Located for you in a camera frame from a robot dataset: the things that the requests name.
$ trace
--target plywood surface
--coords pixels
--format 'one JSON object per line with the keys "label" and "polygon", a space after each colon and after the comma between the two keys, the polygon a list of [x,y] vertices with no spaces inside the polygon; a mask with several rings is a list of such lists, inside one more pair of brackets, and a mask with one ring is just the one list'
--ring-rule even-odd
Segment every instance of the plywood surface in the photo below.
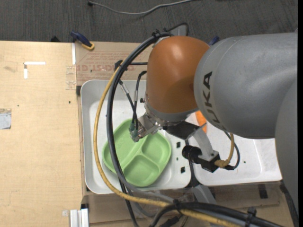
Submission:
{"label": "plywood surface", "polygon": [[[29,65],[25,61],[45,61]],[[78,104],[65,90],[70,43],[0,42],[0,226],[68,226],[82,199]]]}

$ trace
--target gray cable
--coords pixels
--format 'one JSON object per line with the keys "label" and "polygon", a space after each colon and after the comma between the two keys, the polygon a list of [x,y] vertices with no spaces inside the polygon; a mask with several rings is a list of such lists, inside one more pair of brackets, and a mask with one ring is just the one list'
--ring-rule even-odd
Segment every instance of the gray cable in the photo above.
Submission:
{"label": "gray cable", "polygon": [[106,9],[112,11],[112,12],[115,12],[115,13],[128,14],[128,15],[142,15],[142,14],[151,13],[154,10],[159,9],[159,8],[173,6],[173,5],[181,4],[181,3],[184,3],[184,2],[190,2],[190,1],[196,1],[196,0],[182,0],[182,1],[178,1],[178,2],[160,4],[160,5],[157,5],[157,6],[153,7],[153,8],[151,8],[150,10],[147,10],[147,11],[144,11],[144,12],[138,12],[138,13],[121,12],[121,11],[114,10],[114,9],[112,9],[112,8],[106,6],[106,5],[100,4],[100,3],[96,3],[96,2],[93,2],[93,1],[90,1],[90,0],[87,0],[87,1],[89,3],[91,3],[91,4],[94,4],[94,5],[97,5],[97,6],[101,6],[101,7],[106,8]]}

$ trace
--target blue clamp handle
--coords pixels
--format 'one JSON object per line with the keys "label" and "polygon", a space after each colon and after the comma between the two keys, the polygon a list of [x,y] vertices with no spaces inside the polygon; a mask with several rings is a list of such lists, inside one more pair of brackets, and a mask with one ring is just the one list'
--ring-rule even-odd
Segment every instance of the blue clamp handle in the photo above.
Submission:
{"label": "blue clamp handle", "polygon": [[89,40],[84,35],[80,34],[79,32],[75,32],[72,30],[71,37],[73,37],[75,40],[79,40],[81,43],[83,43],[87,47],[93,46],[93,44],[91,42],[89,42]]}

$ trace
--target orange object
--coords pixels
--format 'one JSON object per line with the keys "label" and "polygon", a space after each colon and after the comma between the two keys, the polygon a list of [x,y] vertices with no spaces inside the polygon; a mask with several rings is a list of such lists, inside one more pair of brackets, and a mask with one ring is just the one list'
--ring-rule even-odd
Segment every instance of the orange object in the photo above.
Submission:
{"label": "orange object", "polygon": [[[202,126],[203,124],[207,123],[206,118],[203,116],[201,111],[196,111],[195,115],[199,126]],[[204,126],[203,131],[205,132],[205,134],[207,133],[207,124]]]}
{"label": "orange object", "polygon": [[208,49],[205,42],[188,36],[172,36],[154,47],[147,65],[146,99],[155,110],[174,114],[197,109],[194,76]]}

